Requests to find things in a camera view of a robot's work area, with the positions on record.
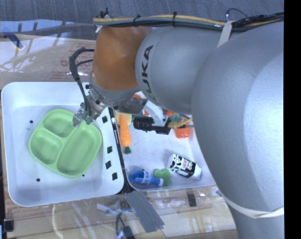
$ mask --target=green plate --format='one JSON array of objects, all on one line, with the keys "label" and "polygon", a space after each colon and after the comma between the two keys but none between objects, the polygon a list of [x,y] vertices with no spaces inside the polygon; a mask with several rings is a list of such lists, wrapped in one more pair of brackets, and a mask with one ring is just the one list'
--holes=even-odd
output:
[{"label": "green plate", "polygon": [[72,178],[85,173],[102,143],[101,132],[94,124],[73,127],[73,115],[64,109],[50,111],[29,141],[30,153],[38,162]]}]

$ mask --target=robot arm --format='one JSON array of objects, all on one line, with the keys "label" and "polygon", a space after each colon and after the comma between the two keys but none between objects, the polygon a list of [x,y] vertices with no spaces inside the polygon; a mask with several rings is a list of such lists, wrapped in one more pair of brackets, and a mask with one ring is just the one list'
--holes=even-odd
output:
[{"label": "robot arm", "polygon": [[[239,238],[280,239],[284,237],[284,23],[234,32],[218,47],[220,32],[182,22],[179,27],[143,30],[128,56],[130,62],[113,64],[130,73],[131,81],[125,84],[118,84],[123,77],[109,75],[113,87],[105,89],[110,85],[97,81],[107,77],[94,71],[100,69],[98,60],[110,63],[117,47],[108,56],[95,57],[89,99],[102,108],[132,108],[131,97],[141,90],[157,106],[192,114],[201,151],[228,203]],[[125,34],[133,36],[128,30]],[[138,102],[142,110],[146,102]]]}]

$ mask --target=duct tape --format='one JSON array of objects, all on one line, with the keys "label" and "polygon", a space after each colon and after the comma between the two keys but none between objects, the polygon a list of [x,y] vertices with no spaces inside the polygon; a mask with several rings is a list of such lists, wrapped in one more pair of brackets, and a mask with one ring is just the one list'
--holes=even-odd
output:
[{"label": "duct tape", "polygon": [[229,206],[231,206],[236,211],[238,211],[248,217],[251,217],[253,219],[273,218],[273,217],[277,217],[280,215],[284,215],[284,206],[279,207],[270,212],[256,211],[256,210],[252,210],[252,209],[248,209],[248,208],[239,206],[236,203],[232,202],[231,200],[227,199],[222,193],[221,193],[221,195]]},{"label": "duct tape", "polygon": [[224,25],[224,27],[222,29],[221,37],[220,37],[220,40],[218,43],[218,47],[220,47],[222,44],[224,44],[225,42],[227,42],[229,40],[231,31],[232,31],[232,22],[234,22],[234,20],[232,20],[232,21],[229,20]]}]

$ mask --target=white strap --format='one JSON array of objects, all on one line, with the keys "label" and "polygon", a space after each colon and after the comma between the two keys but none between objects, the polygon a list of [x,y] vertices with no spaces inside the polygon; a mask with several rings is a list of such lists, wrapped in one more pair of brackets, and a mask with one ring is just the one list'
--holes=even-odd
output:
[{"label": "white strap", "polygon": [[263,212],[263,211],[256,211],[248,208],[244,208],[242,206],[237,205],[236,203],[232,202],[231,200],[227,199],[223,194],[222,197],[226,201],[226,203],[231,206],[233,209],[237,210],[238,212],[251,217],[253,219],[260,219],[260,218],[272,218],[280,215],[284,215],[284,206],[277,208],[271,212]]},{"label": "white strap", "polygon": [[230,38],[230,34],[232,31],[232,22],[231,20],[227,21],[226,24],[224,25],[223,29],[222,29],[222,33],[221,33],[221,37],[218,43],[218,47],[220,47],[222,44],[224,44],[225,42],[227,42]]}]

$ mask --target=plastic sheet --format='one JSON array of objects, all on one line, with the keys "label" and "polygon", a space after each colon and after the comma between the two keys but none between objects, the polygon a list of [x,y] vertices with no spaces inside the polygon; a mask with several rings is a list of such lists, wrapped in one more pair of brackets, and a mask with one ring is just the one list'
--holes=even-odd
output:
[{"label": "plastic sheet", "polygon": [[[25,45],[23,50],[17,50],[7,38],[0,39],[0,89],[14,81],[73,80],[66,62],[66,66],[63,66],[62,61],[67,61],[72,51],[78,47],[90,48],[95,45],[93,38],[85,40],[61,36],[38,37],[25,35],[25,32],[16,36]],[[83,67],[82,76],[88,77],[89,73],[90,69]],[[5,164],[3,130],[1,132],[2,163]],[[231,213],[215,185],[143,192],[164,222],[162,229],[146,233],[136,213],[128,204],[126,194],[22,207],[15,204],[8,194],[5,165],[3,181],[5,219],[14,224],[13,231],[7,232],[7,238],[115,239],[120,238],[123,228],[127,226],[136,238],[156,239],[235,229]]]}]

